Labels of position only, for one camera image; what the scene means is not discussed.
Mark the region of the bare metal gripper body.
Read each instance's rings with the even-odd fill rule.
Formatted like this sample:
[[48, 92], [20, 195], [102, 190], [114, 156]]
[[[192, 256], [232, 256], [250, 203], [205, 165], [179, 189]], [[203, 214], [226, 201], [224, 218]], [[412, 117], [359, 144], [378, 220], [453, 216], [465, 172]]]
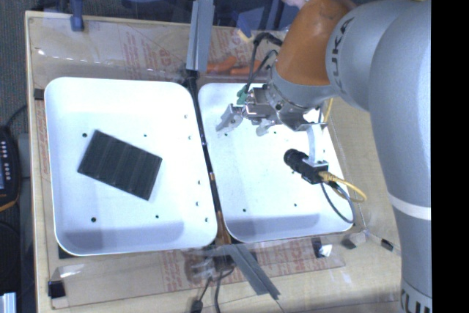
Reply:
[[262, 119], [275, 120], [276, 125], [284, 125], [293, 131], [306, 131], [312, 124], [305, 115], [319, 104], [306, 105], [287, 100], [272, 84], [250, 89], [245, 97], [243, 116], [257, 125]]

